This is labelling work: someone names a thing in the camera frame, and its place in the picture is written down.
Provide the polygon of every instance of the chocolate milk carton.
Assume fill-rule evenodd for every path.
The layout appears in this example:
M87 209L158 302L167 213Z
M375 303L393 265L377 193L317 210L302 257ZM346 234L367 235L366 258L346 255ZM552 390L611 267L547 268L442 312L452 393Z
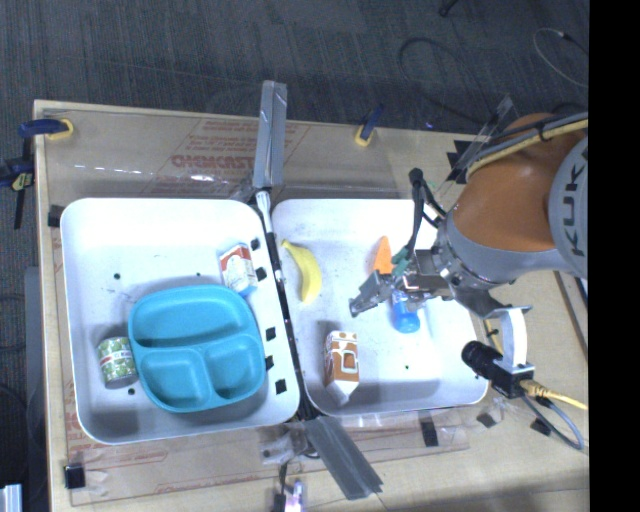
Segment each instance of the chocolate milk carton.
M359 383L356 333L330 332L324 350L325 388L339 405L344 405Z

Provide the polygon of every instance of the white tray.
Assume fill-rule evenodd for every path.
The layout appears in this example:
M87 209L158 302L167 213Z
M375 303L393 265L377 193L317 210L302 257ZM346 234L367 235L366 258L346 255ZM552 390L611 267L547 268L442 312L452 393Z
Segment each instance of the white tray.
M471 404L487 390L462 361L466 343L476 339L467 310L454 301L432 299L419 312L420 330L401 334L391 324L390 304L352 318L349 299L371 272L380 238L395 254L413 226L413 202L393 199L291 199L276 206L278 241L310 249L323 285L311 304L300 300L300 275L279 245L286 294L307 392L318 409L332 416L391 413ZM431 247L435 229L423 223L417 248ZM323 340L332 330L358 335L360 385L340 407L325 390Z
M64 210L61 234L78 419L90 436L120 444L274 425L295 414L300 390L262 223L252 208L227 200L81 199ZM139 381L106 389L96 346L126 336L134 303L167 288L222 284L220 252L252 240L259 244L254 266L267 277L247 302L273 361L260 391L233 405L174 414L154 405Z

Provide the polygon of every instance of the blue bottle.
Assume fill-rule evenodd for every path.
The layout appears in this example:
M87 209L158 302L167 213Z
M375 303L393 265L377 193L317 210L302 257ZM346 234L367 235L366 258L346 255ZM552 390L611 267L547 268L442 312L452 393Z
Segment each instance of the blue bottle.
M393 326L402 333L416 332L420 329L418 313L407 310L407 300L409 300L407 294L400 290L394 290L391 295Z

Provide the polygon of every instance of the yellow banana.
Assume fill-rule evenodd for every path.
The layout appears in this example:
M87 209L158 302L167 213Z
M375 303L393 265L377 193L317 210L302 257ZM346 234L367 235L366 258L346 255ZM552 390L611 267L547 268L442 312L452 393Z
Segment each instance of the yellow banana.
M313 253L305 247L293 245L288 240L282 241L282 247L289 251L302 274L300 296L302 302L311 304L322 288L322 272Z

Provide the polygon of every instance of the blue divided tray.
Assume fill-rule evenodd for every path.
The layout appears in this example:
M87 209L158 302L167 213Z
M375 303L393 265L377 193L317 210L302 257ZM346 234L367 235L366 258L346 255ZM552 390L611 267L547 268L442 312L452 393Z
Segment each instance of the blue divided tray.
M163 290L129 315L140 382L158 407L196 412L247 398L262 386L264 347L251 308L221 285Z

